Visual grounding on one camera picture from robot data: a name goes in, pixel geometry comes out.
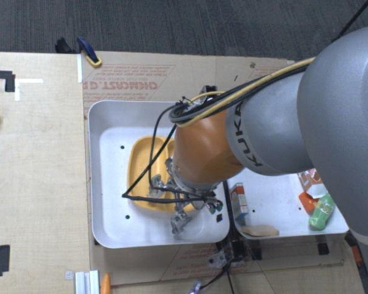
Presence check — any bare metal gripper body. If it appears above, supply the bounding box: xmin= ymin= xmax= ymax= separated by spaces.
xmin=164 ymin=157 xmax=217 ymax=213

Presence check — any yellow divided plate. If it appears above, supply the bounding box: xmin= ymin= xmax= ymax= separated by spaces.
xmin=127 ymin=135 xmax=197 ymax=213

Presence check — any white plastic tray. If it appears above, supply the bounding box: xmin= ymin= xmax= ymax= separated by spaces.
xmin=88 ymin=100 xmax=231 ymax=250
xmin=225 ymin=167 xmax=350 ymax=240

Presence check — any thin black rod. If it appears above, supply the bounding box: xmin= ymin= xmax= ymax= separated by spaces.
xmin=221 ymin=181 xmax=237 ymax=244

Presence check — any white orange blue carton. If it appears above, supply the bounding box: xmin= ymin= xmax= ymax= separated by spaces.
xmin=229 ymin=182 xmax=250 ymax=221

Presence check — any tan bread slice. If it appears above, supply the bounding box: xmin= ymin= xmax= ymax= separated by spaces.
xmin=241 ymin=224 xmax=280 ymax=238

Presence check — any orange carrot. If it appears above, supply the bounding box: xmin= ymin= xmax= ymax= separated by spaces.
xmin=100 ymin=273 xmax=112 ymax=294

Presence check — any brown cardboard board red print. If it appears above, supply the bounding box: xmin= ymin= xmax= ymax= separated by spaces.
xmin=81 ymin=51 xmax=358 ymax=286

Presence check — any orange packet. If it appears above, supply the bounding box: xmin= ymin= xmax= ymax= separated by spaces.
xmin=298 ymin=190 xmax=320 ymax=214

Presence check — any white and orange carton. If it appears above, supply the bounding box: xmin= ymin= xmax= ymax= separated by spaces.
xmin=297 ymin=168 xmax=329 ymax=200

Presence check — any green plastic bottle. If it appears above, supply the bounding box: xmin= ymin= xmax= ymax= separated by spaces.
xmin=308 ymin=192 xmax=336 ymax=230

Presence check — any black block with thin wires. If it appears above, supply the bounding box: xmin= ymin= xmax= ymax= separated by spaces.
xmin=230 ymin=240 xmax=248 ymax=262

